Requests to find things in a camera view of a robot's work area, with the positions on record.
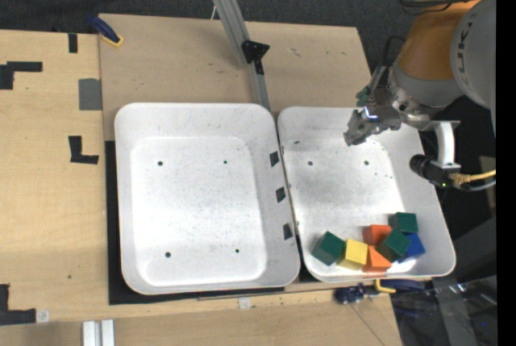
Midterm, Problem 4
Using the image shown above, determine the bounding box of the black cylinder on white bracket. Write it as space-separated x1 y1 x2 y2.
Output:
409 119 463 189

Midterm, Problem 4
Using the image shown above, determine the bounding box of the yellow cube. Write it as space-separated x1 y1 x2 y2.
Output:
337 238 369 272

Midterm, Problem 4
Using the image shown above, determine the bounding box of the white plastic tray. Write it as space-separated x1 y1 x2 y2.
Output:
277 106 457 284
114 102 302 296

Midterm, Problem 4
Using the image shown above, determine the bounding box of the green cube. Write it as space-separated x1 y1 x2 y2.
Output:
376 228 412 263
310 231 347 267
388 211 419 235

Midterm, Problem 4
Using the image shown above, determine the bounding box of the orange cube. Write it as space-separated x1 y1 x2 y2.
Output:
361 223 393 248
362 244 393 273

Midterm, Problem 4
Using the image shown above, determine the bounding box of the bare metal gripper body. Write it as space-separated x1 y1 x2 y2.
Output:
364 88 441 135

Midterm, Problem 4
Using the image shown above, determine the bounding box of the blue cube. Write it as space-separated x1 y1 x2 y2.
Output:
397 231 427 265

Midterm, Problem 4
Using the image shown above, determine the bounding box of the pale wood board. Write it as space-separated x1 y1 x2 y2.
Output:
98 13 405 322

